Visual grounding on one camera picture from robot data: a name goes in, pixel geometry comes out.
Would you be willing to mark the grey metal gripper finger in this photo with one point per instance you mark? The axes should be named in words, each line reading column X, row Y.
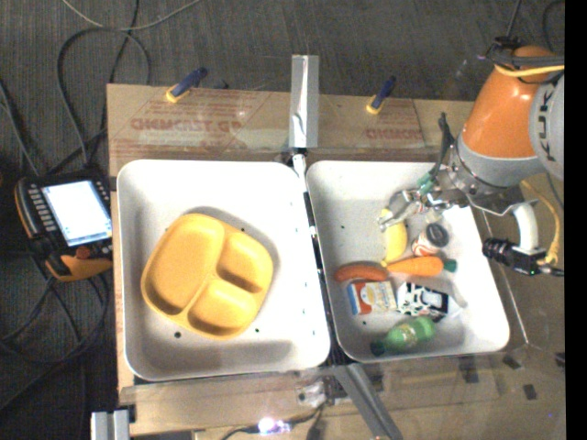
column 398, row 200
column 390, row 217

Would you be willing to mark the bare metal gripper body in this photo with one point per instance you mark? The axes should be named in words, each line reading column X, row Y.
column 451, row 190

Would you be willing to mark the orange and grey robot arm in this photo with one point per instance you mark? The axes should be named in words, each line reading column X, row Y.
column 504, row 117

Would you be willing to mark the yellow banana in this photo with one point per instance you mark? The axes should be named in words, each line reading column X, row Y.
column 396, row 241

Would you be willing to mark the small can with grey lid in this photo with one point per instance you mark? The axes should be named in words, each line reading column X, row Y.
column 431, row 241

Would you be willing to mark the white plastic tray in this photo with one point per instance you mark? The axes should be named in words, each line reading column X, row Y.
column 220, row 268
column 403, row 264

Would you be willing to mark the orange carrot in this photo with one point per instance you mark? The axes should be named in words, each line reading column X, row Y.
column 415, row 266

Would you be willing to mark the brown sausage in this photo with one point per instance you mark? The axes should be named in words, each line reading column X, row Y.
column 360, row 273

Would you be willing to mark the orange and white carton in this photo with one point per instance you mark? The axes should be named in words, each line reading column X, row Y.
column 371, row 297

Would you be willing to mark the black and white carton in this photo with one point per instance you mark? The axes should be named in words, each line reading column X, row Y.
column 426, row 300

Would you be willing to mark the green bottle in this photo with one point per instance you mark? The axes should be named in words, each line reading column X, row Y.
column 406, row 335

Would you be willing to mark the yellow divided plate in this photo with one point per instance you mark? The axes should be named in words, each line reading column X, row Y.
column 206, row 275

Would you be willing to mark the brown cardboard board red print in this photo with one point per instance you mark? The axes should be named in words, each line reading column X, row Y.
column 202, row 122

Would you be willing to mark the black cylinder on white bracket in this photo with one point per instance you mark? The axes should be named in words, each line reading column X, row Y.
column 520, row 241

